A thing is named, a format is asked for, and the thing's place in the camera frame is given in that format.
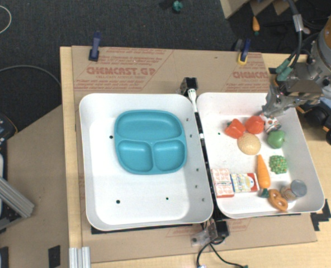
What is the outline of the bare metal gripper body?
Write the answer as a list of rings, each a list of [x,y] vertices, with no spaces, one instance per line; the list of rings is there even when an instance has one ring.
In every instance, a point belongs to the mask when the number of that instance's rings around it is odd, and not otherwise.
[[[307,101],[331,100],[331,65],[323,61],[296,63],[277,74],[276,82],[285,96]]]

